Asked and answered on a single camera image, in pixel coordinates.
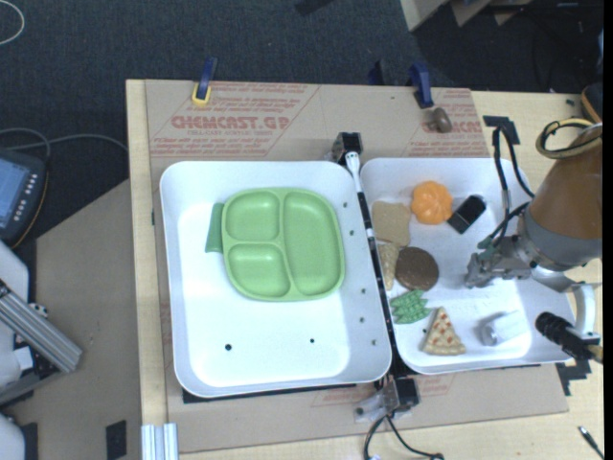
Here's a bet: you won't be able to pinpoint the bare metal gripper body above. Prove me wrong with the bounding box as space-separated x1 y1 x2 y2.
478 235 534 280

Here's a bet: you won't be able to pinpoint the white plastic tray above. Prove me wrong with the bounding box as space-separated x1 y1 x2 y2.
358 156 579 376
159 160 394 399

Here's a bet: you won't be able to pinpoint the brown round toy biscuit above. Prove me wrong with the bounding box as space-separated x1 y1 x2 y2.
394 246 441 292

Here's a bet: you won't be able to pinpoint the small black box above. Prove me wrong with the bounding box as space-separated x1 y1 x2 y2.
446 195 488 236

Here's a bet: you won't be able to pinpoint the toy pizza slice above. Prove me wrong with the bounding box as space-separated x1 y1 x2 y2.
420 306 467 357

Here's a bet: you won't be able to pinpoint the green toy pea pods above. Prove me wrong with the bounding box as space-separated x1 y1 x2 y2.
388 288 429 326

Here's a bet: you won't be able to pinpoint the orange toy pumpkin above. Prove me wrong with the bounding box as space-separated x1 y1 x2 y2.
410 180 454 225

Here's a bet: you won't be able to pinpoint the tan toy cracker wedge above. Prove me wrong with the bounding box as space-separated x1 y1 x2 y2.
377 241 400 292

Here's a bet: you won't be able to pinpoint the tan toy bread slice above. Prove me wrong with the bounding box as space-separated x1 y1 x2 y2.
371 199 413 248

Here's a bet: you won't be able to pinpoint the thin black and white rod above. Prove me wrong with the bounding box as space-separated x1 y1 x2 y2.
345 151 398 379

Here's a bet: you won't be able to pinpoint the brown toy mushroom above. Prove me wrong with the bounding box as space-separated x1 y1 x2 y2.
422 106 453 134

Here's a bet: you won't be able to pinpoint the green divided plate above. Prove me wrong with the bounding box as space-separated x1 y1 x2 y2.
205 187 347 303

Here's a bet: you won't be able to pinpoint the black pen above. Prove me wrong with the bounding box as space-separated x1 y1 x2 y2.
578 425 603 460

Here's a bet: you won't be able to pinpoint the brown cardboard board red print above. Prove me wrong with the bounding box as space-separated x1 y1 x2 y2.
143 80 571 453

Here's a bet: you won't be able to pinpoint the black cylinder on white bracket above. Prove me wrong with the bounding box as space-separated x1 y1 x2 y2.
532 264 603 364

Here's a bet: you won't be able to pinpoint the black block with thin wires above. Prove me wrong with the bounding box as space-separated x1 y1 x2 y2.
353 376 421 424
333 131 363 163

